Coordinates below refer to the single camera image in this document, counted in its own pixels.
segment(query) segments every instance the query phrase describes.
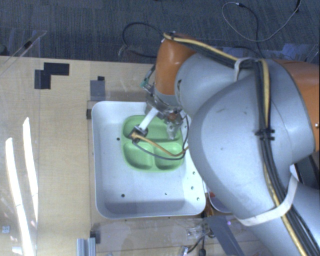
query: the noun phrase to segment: white strap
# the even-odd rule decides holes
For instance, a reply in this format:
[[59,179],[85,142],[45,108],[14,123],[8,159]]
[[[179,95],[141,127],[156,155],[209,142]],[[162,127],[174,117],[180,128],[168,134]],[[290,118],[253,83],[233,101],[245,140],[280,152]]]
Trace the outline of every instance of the white strap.
[[237,220],[244,226],[248,227],[248,226],[259,225],[268,221],[272,221],[274,219],[277,219],[285,215],[290,210],[294,202],[297,187],[298,187],[297,179],[294,176],[291,176],[285,199],[278,207],[246,219],[239,219],[236,217]]
[[252,59],[250,57],[245,57],[245,58],[238,58],[236,60],[236,62],[234,63],[234,81],[238,81],[238,76],[239,76],[239,72],[240,72],[240,64],[241,62],[245,61],[245,60],[249,60]]

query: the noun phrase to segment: green plate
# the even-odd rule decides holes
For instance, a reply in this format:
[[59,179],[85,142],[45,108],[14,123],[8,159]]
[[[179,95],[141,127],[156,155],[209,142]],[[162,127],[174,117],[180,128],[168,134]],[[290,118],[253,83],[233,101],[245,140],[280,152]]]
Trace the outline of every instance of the green plate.
[[[133,115],[128,117],[122,125],[121,151],[126,164],[132,169],[146,172],[163,172],[173,171],[177,169],[183,163],[183,159],[160,159],[143,152],[138,147],[132,144],[132,140],[129,138],[129,134],[135,126],[139,125],[142,122],[144,118],[145,115]],[[181,134],[181,130],[176,133],[174,140],[169,140],[167,135],[167,125],[158,117],[154,118],[148,125],[148,134],[146,137],[158,143],[161,147],[165,148],[173,154],[178,154],[182,151],[183,137]],[[160,149],[149,144],[148,142],[141,140],[138,145],[145,150],[148,150],[149,152],[161,157],[174,158],[162,152]]]

